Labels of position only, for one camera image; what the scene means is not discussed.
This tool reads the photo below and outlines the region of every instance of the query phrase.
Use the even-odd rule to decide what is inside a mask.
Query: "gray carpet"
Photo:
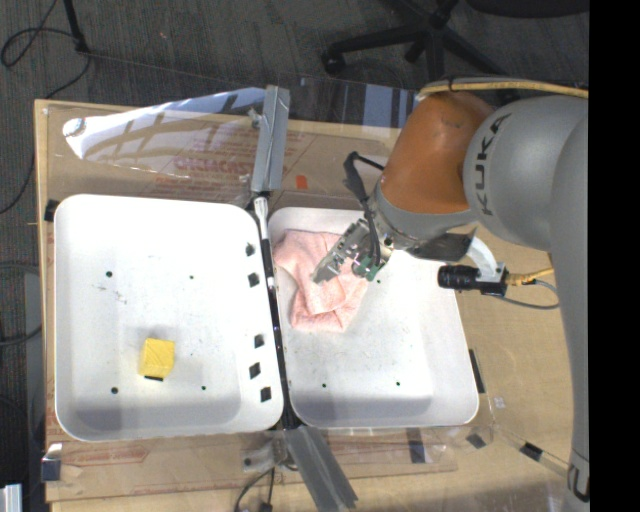
[[[0,43],[37,26],[52,0],[5,2]],[[436,0],[75,0],[80,26],[96,54],[87,74],[56,99],[151,105],[238,86],[262,87],[287,77],[328,77],[320,53],[331,42],[415,21]],[[62,1],[47,27],[68,31]],[[461,3],[449,27],[511,76],[566,83],[589,82],[589,14],[556,19],[485,15]],[[8,53],[16,57],[28,36]],[[347,54],[339,79],[406,89],[424,85],[424,60],[409,64],[405,46]],[[22,60],[0,69],[0,210],[20,190],[33,154],[32,102],[64,84],[86,58],[65,37],[43,33]],[[446,72],[478,74],[446,55]],[[168,70],[180,71],[181,74]],[[37,265],[34,184],[0,215],[0,262]],[[3,339],[24,334],[19,271],[0,271]],[[26,358],[24,346],[0,348],[0,485],[26,470]]]

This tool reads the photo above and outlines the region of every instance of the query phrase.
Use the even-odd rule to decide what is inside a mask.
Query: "black connector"
[[[479,290],[482,295],[497,295],[504,297],[507,293],[505,278],[506,270],[500,281],[478,281],[480,271],[467,265],[444,265],[438,270],[438,285],[441,288],[453,290]]]

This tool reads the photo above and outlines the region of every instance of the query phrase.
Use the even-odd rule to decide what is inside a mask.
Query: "chair wheel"
[[[347,65],[341,53],[338,55],[330,55],[329,52],[323,52],[320,56],[324,70],[330,75],[337,75]]]

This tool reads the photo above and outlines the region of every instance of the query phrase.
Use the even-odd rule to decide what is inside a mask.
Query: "yellow cube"
[[[144,377],[164,379],[173,368],[175,343],[147,338],[142,347],[138,373]]]

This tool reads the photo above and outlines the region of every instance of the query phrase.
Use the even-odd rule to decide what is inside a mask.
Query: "pink cloth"
[[[295,279],[298,291],[289,314],[291,325],[307,331],[344,332],[358,312],[369,282],[357,277],[351,266],[322,285],[311,274],[340,235],[287,230],[273,250],[273,261]]]

